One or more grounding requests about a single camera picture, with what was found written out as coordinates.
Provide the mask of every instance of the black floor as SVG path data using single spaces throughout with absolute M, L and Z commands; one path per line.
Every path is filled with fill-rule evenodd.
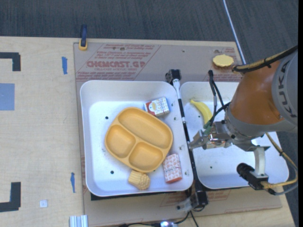
M 75 38 L 87 24 L 89 38 L 236 41 L 251 63 L 298 44 L 298 1 L 0 0 L 0 36 Z M 278 137 L 297 164 L 297 134 Z M 299 226 L 298 189 L 286 197 Z

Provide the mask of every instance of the yellow round object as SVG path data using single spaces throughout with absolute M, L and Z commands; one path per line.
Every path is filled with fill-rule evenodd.
M 213 58 L 213 62 L 216 66 L 226 67 L 233 64 L 233 58 L 228 55 L 217 55 Z

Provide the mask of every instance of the black corner marker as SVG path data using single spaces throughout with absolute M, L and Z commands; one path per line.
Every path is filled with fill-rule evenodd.
M 21 59 L 18 52 L 0 52 L 0 59 L 12 59 L 13 71 L 21 71 Z
M 9 202 L 0 203 L 0 212 L 17 211 L 21 207 L 21 182 L 11 183 Z

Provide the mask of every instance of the blue clamp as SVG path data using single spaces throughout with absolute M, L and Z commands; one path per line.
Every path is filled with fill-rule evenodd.
M 87 25 L 81 25 L 81 32 L 80 32 L 80 41 L 79 41 L 79 50 L 85 51 L 87 50 Z

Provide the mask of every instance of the white tray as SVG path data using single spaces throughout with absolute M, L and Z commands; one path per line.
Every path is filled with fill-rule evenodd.
M 217 82 L 224 103 L 232 100 L 238 86 L 237 82 Z M 203 129 L 203 117 L 200 112 L 190 103 L 190 99 L 204 102 L 211 110 L 214 109 L 213 94 L 208 82 L 186 82 L 180 89 L 184 107 L 187 131 L 190 140 L 199 129 Z M 217 108 L 221 107 L 218 99 Z M 224 119 L 224 111 L 220 112 L 215 121 Z M 270 136 L 279 145 L 277 134 Z M 271 146 L 265 151 L 265 173 L 269 176 L 270 183 L 284 182 L 288 179 L 289 171 L 285 160 L 279 156 L 271 142 L 264 136 L 252 141 L 255 145 Z M 200 182 L 210 189 L 224 189 L 248 186 L 247 181 L 239 177 L 237 166 L 246 163 L 255 168 L 255 157 L 253 152 L 245 152 L 237 146 L 228 148 L 214 148 L 204 150 L 202 147 L 193 150 L 197 174 Z
M 159 117 L 173 132 L 169 155 L 178 153 L 183 179 L 165 183 L 162 165 L 148 173 L 151 185 L 140 191 L 127 179 L 131 168 L 107 152 L 104 138 L 108 127 L 126 107 L 144 109 L 144 103 L 165 96 L 170 113 Z M 84 83 L 80 89 L 83 135 L 85 148 L 86 184 L 89 191 L 101 197 L 137 193 L 175 192 L 188 189 L 193 183 L 187 142 L 176 91 L 161 81 L 102 81 Z

